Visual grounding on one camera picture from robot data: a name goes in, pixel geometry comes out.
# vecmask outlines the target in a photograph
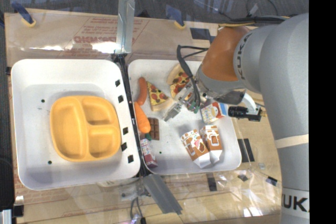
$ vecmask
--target cardboard box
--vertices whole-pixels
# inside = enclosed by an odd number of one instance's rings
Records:
[[[211,164],[209,150],[196,129],[183,134],[181,136],[181,141],[193,162],[200,168],[204,168]]]
[[[202,139],[209,150],[210,161],[214,164],[219,161],[223,152],[222,142],[216,125],[206,125],[200,131]]]
[[[201,108],[201,113],[205,124],[211,124],[227,115],[225,104],[218,102],[213,102]]]
[[[155,155],[153,153],[152,143],[147,138],[144,138],[140,141],[142,148],[143,157],[147,167],[153,168],[157,167],[158,163],[156,162]]]

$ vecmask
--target brown chocolate bar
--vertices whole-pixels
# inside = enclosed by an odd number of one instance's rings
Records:
[[[160,140],[159,120],[156,118],[148,118],[151,124],[151,131],[149,132],[152,140]]]

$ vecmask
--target white band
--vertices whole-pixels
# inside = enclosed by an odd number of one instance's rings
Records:
[[[274,142],[275,142],[276,148],[307,144],[309,143],[309,134],[286,137],[286,138],[275,140]]]

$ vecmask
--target brown and white carton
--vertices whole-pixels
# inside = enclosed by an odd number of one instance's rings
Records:
[[[200,168],[211,164],[209,150],[196,129],[183,134],[181,141],[193,162]]]
[[[219,161],[219,157],[223,151],[220,141],[218,128],[216,125],[206,125],[200,131],[202,139],[209,150],[210,160],[214,164]]]

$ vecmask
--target black connector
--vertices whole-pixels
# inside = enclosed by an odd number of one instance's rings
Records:
[[[249,121],[260,121],[261,112],[259,109],[258,114],[248,114],[248,109],[243,106],[230,106],[228,109],[228,115],[238,119],[248,119]]]

